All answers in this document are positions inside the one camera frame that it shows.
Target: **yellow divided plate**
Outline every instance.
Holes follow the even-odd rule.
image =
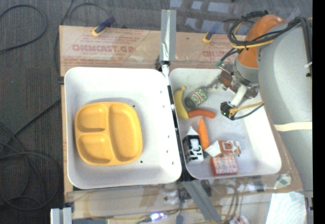
[[[90,165],[121,165],[142,153],[142,132],[135,109],[123,102],[99,102],[81,107],[75,118],[80,157]]]

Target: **green can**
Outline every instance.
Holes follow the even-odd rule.
[[[207,99],[207,92],[203,88],[198,88],[184,99],[184,103],[189,109],[194,109]]]

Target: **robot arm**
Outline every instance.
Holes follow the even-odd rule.
[[[277,36],[270,42],[266,37],[266,44],[252,41],[266,34]],[[265,15],[254,24],[246,42],[250,47],[239,47],[242,50],[234,64],[222,67],[219,79],[230,81],[228,86],[235,96],[222,103],[220,109],[233,119],[231,110],[260,92],[265,109],[295,162],[305,197],[312,200],[312,24],[306,18],[286,23],[277,16]]]

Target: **wire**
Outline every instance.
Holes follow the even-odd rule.
[[[220,60],[217,61],[215,64],[216,67],[219,67],[221,64],[223,64],[224,60],[227,59],[229,56],[239,53],[240,50],[237,50],[235,48],[230,49]]]
[[[243,191],[241,192],[242,194],[242,198],[241,198],[241,201],[240,201],[240,204],[239,204],[239,216],[242,214],[242,206],[243,206],[243,200],[244,200],[244,192],[245,192],[245,189],[247,187],[247,183],[245,183],[244,185],[244,188],[243,188]]]
[[[262,104],[264,104],[263,101],[255,103],[255,104],[250,104],[250,105],[247,105],[247,106],[232,108],[232,109],[230,109],[229,116],[234,116],[239,110],[246,109],[246,108],[251,108],[251,107],[256,107],[256,106],[259,106],[259,105],[262,105]]]
[[[47,28],[47,18],[46,18],[46,15],[40,10],[38,9],[37,7],[34,7],[34,6],[31,6],[31,5],[15,5],[15,6],[11,6],[7,9],[5,9],[1,14],[0,14],[0,19],[6,14],[8,13],[10,10],[12,9],[15,9],[15,8],[20,8],[20,7],[28,7],[28,8],[32,8],[34,10],[36,10],[37,12],[39,12],[43,18],[43,28],[41,30],[41,32],[33,39],[25,42],[25,43],[21,43],[21,44],[17,44],[17,45],[14,45],[14,46],[10,46],[10,47],[6,47],[4,49],[0,49],[0,53],[2,52],[5,52],[5,51],[8,51],[8,50],[11,50],[11,49],[16,49],[18,47],[21,47],[21,46],[24,46],[24,45],[27,45],[27,44],[30,44],[34,41],[36,41],[38,38],[40,38],[46,31],[46,28]]]
[[[229,209],[227,214],[225,215],[224,220],[221,220],[221,224],[227,224],[229,221],[234,217],[237,208],[238,208],[238,201],[239,201],[239,194],[238,194],[238,187],[235,185],[227,185],[228,188],[232,188],[234,190],[234,193],[232,194],[231,202],[229,203]]]
[[[312,77],[312,49],[313,49],[313,41],[312,41],[312,25],[311,21],[304,17],[299,17],[301,24],[302,24],[302,30],[304,34],[304,41],[305,41],[305,49],[306,49],[306,55],[307,55],[307,64],[309,65],[309,76]]]
[[[75,6],[75,7],[73,7],[73,8],[71,9],[72,5],[73,5],[73,1],[71,2],[71,5],[70,5],[70,7],[68,8],[68,10],[67,10],[67,12],[66,12],[64,18],[62,19],[62,22],[61,22],[60,25],[63,25],[63,24],[64,24],[64,21],[65,21],[67,18],[69,18],[69,17],[71,16],[71,14],[72,14],[76,9],[78,9],[78,8],[80,8],[80,7],[82,7],[82,6],[94,6],[94,7],[96,7],[96,8],[99,8],[99,9],[103,10],[103,11],[104,11],[108,16],[110,16],[109,12],[108,12],[105,8],[103,8],[103,7],[101,7],[101,6],[98,6],[98,5],[94,4],[94,3],[82,3],[82,4],[79,4],[79,5],[77,5],[77,6]],[[57,36],[56,36],[56,40],[55,40],[55,43],[54,43],[54,62],[55,62],[55,68],[56,68],[56,71],[57,71],[57,73],[59,74],[59,72],[60,72],[59,61],[58,61],[59,58],[58,58],[58,55],[56,55],[56,48],[57,48],[58,40],[59,40],[59,32],[58,32],[58,34],[57,34]]]
[[[260,109],[262,106],[264,106],[264,103],[259,105],[257,108],[253,109],[251,112],[247,113],[246,115],[234,117],[233,120],[242,119],[244,117],[247,117],[247,116],[253,114],[256,110]]]
[[[172,216],[172,215],[176,214],[177,212],[179,212],[179,214],[180,214],[181,213],[181,210],[182,210],[182,205],[183,205],[183,202],[180,201],[179,207],[178,207],[177,210],[172,210],[171,212],[170,211],[167,211],[167,212],[158,212],[157,214],[158,215],[159,214],[162,214],[163,216]],[[152,216],[152,214],[150,216],[147,216],[147,217],[143,218],[142,220],[138,221],[137,224],[147,223],[147,222],[154,222],[152,220],[151,216]]]
[[[40,113],[38,116],[36,116],[34,119],[32,119],[30,122],[28,122],[27,124],[25,124],[20,130],[18,130],[15,134],[12,133],[9,129],[7,129],[1,122],[0,122],[0,129],[2,129],[7,135],[9,135],[10,139],[7,143],[0,141],[0,145],[4,146],[4,148],[8,148],[11,151],[13,151],[12,153],[0,156],[0,161],[4,161],[8,158],[11,157],[16,157],[16,156],[23,156],[26,159],[27,164],[27,169],[29,169],[30,167],[35,171],[37,179],[40,181],[40,187],[42,189],[42,193],[45,195],[44,196],[44,200],[45,201],[39,201],[33,197],[30,196],[26,196],[23,195],[23,193],[26,191],[27,189],[27,185],[28,185],[28,181],[30,178],[30,171],[28,170],[25,178],[27,179],[27,182],[24,184],[24,187],[22,189],[22,191],[19,193],[18,196],[14,196],[11,198],[5,198],[1,193],[0,193],[0,199],[3,200],[7,205],[9,205],[12,208],[15,208],[17,210],[21,210],[21,211],[35,211],[35,210],[39,210],[44,208],[45,206],[47,206],[56,196],[57,192],[58,192],[58,187],[59,187],[59,172],[57,169],[57,165],[54,165],[54,169],[55,169],[55,174],[54,174],[54,179],[55,179],[55,183],[54,183],[54,192],[52,193],[52,196],[50,198],[47,198],[47,193],[46,193],[46,189],[45,189],[45,184],[44,181],[41,177],[41,173],[38,170],[38,168],[36,167],[34,161],[30,158],[30,156],[36,156],[38,158],[41,158],[45,161],[47,161],[48,163],[51,162],[51,158],[48,156],[45,156],[41,153],[37,153],[37,152],[29,152],[29,151],[25,151],[23,149],[22,144],[18,141],[18,139],[16,138],[16,135],[21,132],[23,129],[25,129],[28,125],[30,125],[32,122],[34,122],[35,120],[37,120],[38,118],[41,117],[41,115],[43,115],[45,112],[49,111],[50,109],[52,109],[55,105],[57,105],[59,103],[59,100],[54,102],[51,106],[49,106],[46,110],[44,110],[42,113]],[[8,143],[14,140],[15,143],[19,146],[19,149],[8,145]],[[33,201],[34,203],[37,203],[36,207],[20,207],[17,206],[14,202],[17,200],[22,200],[22,199],[28,199],[30,201]]]
[[[287,27],[282,29],[282,30],[278,30],[278,31],[274,31],[271,33],[266,33],[262,36],[259,36],[251,41],[239,41],[236,39],[235,33],[237,32],[238,28],[241,26],[241,24],[243,24],[244,22],[246,22],[249,19],[253,19],[256,17],[262,17],[267,15],[268,13],[266,11],[264,12],[252,12],[248,15],[246,15],[245,17],[243,17],[242,19],[238,20],[237,22],[235,22],[232,27],[230,28],[227,36],[228,39],[230,40],[231,46],[233,48],[236,49],[248,49],[251,47],[257,47],[257,46],[262,46],[262,45],[266,45],[266,44],[270,44],[274,41],[274,39],[276,39],[278,36],[280,36],[281,34],[289,31],[290,29],[296,27],[297,25],[301,24],[301,20],[300,18],[295,18],[294,20],[292,20],[291,22],[289,22],[287,24]]]

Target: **banana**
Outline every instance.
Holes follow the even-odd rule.
[[[188,119],[187,110],[183,106],[183,92],[186,89],[186,87],[182,87],[174,94],[174,102],[175,102],[175,108],[176,108],[176,114],[183,119]]]

